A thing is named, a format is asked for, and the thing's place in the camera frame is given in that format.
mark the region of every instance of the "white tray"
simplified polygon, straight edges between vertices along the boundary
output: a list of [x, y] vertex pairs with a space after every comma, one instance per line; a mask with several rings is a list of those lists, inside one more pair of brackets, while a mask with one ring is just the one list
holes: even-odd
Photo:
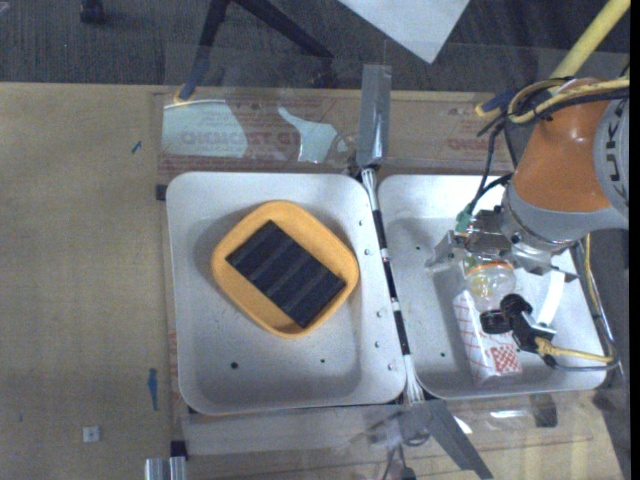
[[[435, 245], [455, 225], [455, 217], [473, 198], [480, 177], [398, 175], [380, 184], [379, 199], [392, 257], [398, 296], [407, 322], [407, 334], [418, 377], [424, 388], [440, 398], [476, 398], [534, 392], [594, 389], [604, 372], [561, 372], [545, 366], [535, 354], [520, 352], [523, 376], [516, 382], [476, 388], [464, 345], [451, 307], [459, 288], [449, 273], [430, 277], [424, 263]], [[476, 210], [500, 203], [502, 190], [494, 189]], [[568, 252], [554, 260], [565, 271], [575, 272]], [[517, 289], [536, 310], [549, 287], [549, 276], [517, 271]], [[579, 280], [565, 285], [552, 327], [555, 345], [602, 354], [602, 345]], [[579, 359], [561, 358], [563, 364], [585, 365]]]
[[[309, 336], [258, 327], [220, 291], [211, 252], [267, 201], [299, 204], [355, 253], [360, 282]], [[167, 190], [180, 391], [202, 414], [379, 404], [405, 370], [363, 187], [340, 175], [188, 173]]]

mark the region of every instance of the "blue mark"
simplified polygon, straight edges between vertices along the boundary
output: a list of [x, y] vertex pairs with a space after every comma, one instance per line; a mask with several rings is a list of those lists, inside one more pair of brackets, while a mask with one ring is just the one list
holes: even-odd
[[151, 403], [153, 404], [153, 410], [158, 410], [158, 370], [155, 368], [149, 368], [149, 379], [147, 380], [147, 386], [149, 393], [151, 393]]

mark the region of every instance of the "black scrub pad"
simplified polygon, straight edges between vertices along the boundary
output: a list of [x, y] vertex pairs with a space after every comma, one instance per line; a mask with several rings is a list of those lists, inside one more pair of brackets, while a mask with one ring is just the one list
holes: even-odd
[[301, 327], [306, 327], [345, 282], [273, 221], [226, 257], [233, 267]]

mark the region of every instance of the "red and white packaging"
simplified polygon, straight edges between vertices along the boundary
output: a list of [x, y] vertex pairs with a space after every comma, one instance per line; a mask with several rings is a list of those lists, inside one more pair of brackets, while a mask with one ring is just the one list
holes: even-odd
[[518, 349], [511, 333], [486, 334], [482, 330], [480, 311], [476, 309], [469, 290], [453, 299], [453, 309], [477, 387], [486, 386], [492, 379], [506, 380], [522, 374]]

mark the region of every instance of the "gray carpet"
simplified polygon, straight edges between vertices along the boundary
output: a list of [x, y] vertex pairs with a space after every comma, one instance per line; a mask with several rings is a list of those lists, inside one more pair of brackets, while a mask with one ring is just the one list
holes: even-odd
[[[0, 0], [0, 81], [175, 84], [186, 75], [208, 0], [103, 0], [107, 22], [82, 24], [81, 0]], [[428, 65], [335, 0], [271, 0], [335, 55], [338, 87], [357, 88], [366, 62], [393, 66], [394, 89], [497, 92], [550, 73], [607, 0], [471, 0], [447, 45]], [[232, 5], [212, 52], [209, 84], [311, 83], [317, 64]], [[583, 72], [612, 77], [630, 51], [627, 14]], [[594, 237], [599, 282], [627, 377], [628, 235]], [[629, 391], [624, 379], [601, 395], [620, 462], [630, 478]]]

